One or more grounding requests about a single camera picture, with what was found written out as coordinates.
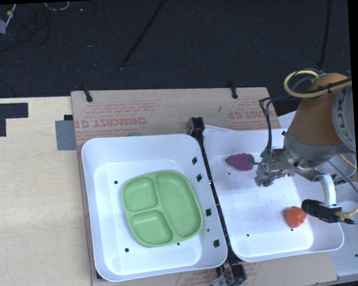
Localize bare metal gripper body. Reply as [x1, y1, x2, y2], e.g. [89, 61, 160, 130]
[267, 145, 318, 179]

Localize purple grapes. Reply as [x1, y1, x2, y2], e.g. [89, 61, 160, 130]
[224, 151, 258, 173]

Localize white plastic tray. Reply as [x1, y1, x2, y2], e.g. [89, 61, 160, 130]
[201, 122, 347, 265]
[80, 130, 231, 284]

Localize thin black and white rod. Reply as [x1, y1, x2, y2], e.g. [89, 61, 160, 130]
[195, 126, 239, 272]

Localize orange round toy fruit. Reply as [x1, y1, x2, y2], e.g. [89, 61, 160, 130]
[284, 205, 308, 229]

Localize white printed paper sheet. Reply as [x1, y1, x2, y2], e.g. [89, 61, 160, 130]
[203, 122, 237, 135]

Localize green divided plate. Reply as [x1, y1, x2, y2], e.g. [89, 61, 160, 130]
[118, 167, 206, 250]

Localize brown cardboard board red print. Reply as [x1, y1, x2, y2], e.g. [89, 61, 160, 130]
[70, 75, 340, 286]

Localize black cylinder on white bracket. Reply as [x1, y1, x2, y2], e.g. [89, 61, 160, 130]
[299, 173, 344, 226]

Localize black block with thin wires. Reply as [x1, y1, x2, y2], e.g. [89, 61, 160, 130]
[185, 116, 206, 137]
[228, 262, 248, 286]

